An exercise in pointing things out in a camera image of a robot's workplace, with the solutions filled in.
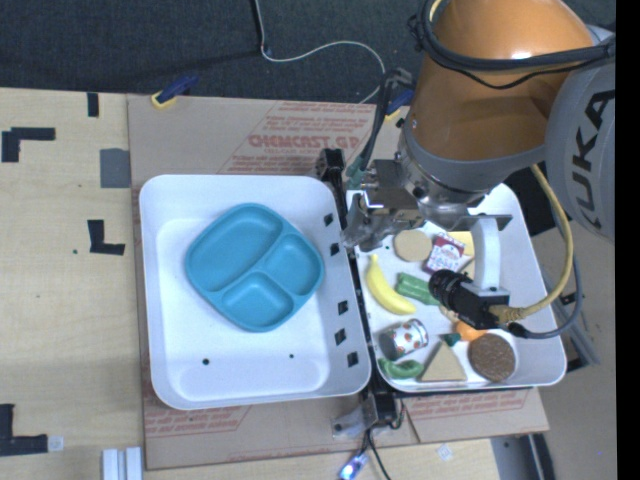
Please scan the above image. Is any brown round biscuit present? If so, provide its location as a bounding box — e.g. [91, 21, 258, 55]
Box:
[467, 332, 517, 383]

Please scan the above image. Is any yellow banana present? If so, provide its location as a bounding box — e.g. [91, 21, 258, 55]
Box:
[365, 253, 418, 316]

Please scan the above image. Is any green pepper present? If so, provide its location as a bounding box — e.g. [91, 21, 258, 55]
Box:
[377, 357, 426, 381]

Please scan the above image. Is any white plastic tray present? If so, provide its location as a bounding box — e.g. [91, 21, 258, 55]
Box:
[138, 173, 373, 412]
[344, 181, 568, 395]

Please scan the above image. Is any white can with strawberry print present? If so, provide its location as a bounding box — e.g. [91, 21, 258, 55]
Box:
[378, 317, 430, 362]

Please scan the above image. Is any blue divided plate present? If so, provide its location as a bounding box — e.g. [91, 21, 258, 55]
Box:
[183, 202, 327, 334]

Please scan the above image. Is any red and white carton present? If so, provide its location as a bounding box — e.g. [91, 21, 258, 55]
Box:
[421, 233, 467, 276]

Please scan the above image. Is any thin black and white rod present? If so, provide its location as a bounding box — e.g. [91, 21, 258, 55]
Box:
[331, 180, 377, 394]

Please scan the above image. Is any black block with thin wires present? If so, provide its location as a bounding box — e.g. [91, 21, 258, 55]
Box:
[318, 148, 347, 185]
[366, 390, 400, 427]

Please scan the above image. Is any tan round biscuit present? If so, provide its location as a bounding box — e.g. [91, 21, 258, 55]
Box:
[392, 228, 434, 263]

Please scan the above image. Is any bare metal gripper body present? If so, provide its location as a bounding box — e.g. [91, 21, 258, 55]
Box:
[358, 158, 489, 232]

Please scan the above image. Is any black cylinder on white bracket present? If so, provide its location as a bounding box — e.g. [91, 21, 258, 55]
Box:
[428, 212, 515, 331]

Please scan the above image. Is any orange carrot with green top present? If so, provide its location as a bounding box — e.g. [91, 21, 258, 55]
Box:
[439, 319, 489, 348]

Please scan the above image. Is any tan triangular bread slice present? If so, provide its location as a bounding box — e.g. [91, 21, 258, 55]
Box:
[418, 340, 469, 384]

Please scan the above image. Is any brown cardboard board, red print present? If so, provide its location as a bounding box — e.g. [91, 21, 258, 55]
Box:
[125, 93, 551, 471]

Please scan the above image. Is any yellow cheese wedge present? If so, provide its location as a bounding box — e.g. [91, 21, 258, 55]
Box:
[449, 230, 476, 258]

